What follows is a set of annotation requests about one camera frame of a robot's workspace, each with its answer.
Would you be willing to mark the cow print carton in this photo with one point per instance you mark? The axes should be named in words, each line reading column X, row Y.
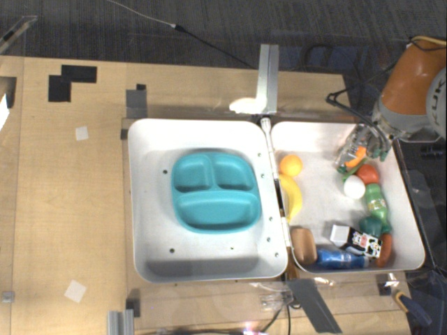
column 365, row 244

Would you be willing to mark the yellow banana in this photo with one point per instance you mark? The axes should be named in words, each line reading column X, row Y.
column 292, row 194

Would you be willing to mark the orange toy fruit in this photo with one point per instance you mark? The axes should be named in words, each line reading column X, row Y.
column 291, row 165

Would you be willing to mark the white plastic tray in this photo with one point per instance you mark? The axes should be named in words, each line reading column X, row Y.
column 153, row 201
column 324, row 201

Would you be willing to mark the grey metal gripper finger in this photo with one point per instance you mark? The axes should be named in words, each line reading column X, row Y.
column 369, row 152
column 345, row 155

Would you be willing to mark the red sausage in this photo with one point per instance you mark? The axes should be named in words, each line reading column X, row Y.
column 385, row 251

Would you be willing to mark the orange carrot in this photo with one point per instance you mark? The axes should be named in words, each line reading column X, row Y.
column 358, row 157

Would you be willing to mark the red tomato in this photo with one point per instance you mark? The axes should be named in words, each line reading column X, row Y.
column 368, row 173

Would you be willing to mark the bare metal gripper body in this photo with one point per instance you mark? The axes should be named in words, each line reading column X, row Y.
column 366, row 136

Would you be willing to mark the blue bottle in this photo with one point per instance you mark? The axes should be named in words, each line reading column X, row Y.
column 337, row 258

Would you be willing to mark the brown bread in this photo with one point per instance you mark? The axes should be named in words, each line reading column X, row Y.
column 304, row 246

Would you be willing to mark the pale wood board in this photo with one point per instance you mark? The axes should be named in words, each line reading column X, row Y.
column 70, row 194

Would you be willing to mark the white cube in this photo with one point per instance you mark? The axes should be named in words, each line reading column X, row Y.
column 338, row 234

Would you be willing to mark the green bottle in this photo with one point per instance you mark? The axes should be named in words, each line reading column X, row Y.
column 376, row 202

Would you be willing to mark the blue divided plate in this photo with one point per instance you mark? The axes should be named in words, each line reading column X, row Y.
column 216, row 201

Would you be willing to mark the white egg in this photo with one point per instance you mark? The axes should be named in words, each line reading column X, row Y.
column 354, row 187

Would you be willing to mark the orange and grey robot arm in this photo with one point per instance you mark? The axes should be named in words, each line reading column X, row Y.
column 405, row 86

